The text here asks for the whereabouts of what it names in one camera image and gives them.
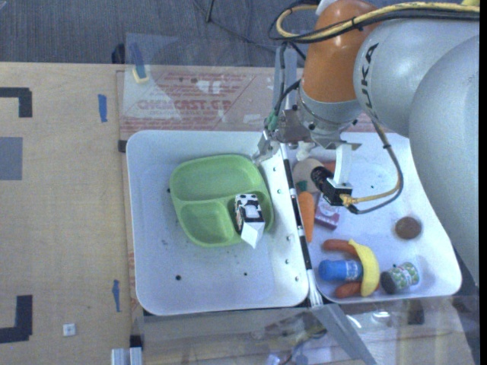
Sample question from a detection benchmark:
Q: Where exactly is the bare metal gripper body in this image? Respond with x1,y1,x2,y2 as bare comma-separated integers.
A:
275,107,362,151

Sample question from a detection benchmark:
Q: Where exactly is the black and white carton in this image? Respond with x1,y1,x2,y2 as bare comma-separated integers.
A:
233,192,266,249

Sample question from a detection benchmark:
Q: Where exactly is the green divided plate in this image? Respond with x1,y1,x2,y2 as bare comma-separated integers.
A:
168,154,275,249

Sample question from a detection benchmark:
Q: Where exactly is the orange carrot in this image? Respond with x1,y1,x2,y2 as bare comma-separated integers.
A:
296,180,317,244

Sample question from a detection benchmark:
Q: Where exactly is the purple and pink packet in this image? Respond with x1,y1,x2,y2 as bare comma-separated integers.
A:
314,193,342,231

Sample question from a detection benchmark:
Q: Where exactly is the brown cardboard board, red print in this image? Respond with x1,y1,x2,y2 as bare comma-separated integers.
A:
115,65,381,319

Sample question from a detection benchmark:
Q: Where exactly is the white plastic tray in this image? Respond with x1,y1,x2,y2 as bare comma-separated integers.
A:
125,129,310,316
280,131,463,305

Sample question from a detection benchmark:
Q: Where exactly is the orange sausage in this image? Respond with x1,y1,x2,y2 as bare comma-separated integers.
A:
321,238,359,258
334,281,363,300

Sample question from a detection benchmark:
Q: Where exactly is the blue bottle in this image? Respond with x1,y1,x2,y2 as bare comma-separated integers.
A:
317,259,364,282

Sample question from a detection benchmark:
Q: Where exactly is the brown round biscuit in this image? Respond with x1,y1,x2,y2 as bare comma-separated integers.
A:
393,215,423,241

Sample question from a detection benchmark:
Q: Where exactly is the yellow banana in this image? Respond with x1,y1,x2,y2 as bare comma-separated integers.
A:
347,238,381,298

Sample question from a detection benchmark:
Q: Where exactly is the green and white can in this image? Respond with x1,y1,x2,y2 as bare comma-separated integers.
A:
380,261,421,295

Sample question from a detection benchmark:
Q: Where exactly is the black cylinder on white bracket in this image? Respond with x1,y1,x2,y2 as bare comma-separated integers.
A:
310,142,355,207

